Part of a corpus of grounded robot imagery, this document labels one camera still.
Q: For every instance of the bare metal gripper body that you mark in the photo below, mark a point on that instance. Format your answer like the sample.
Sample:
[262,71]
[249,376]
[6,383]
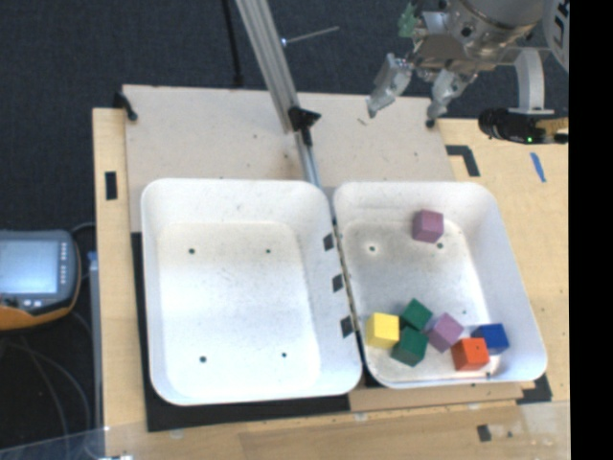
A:
[460,46]

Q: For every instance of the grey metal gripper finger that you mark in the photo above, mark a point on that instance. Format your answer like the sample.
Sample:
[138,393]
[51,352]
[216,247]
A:
[446,89]
[389,84]

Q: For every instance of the purple cube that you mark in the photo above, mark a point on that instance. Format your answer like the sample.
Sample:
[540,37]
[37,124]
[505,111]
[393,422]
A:
[427,225]
[446,332]

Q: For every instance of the white plastic tray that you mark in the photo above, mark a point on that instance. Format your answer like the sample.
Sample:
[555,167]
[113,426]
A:
[239,295]
[421,276]

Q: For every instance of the pale flat board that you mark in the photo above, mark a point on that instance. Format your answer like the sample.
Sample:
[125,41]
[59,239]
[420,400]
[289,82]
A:
[206,132]

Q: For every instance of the green cube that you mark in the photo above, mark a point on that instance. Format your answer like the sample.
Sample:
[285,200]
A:
[416,313]
[409,348]

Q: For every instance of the yellow cube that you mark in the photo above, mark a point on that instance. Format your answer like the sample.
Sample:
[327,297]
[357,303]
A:
[382,330]

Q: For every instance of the blue cube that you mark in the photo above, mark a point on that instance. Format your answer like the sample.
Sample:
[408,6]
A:
[493,337]

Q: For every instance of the orange cube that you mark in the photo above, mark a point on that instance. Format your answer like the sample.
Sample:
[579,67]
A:
[470,354]

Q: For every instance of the black cylinder on white bracket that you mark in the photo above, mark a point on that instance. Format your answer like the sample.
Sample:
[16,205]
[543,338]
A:
[507,125]

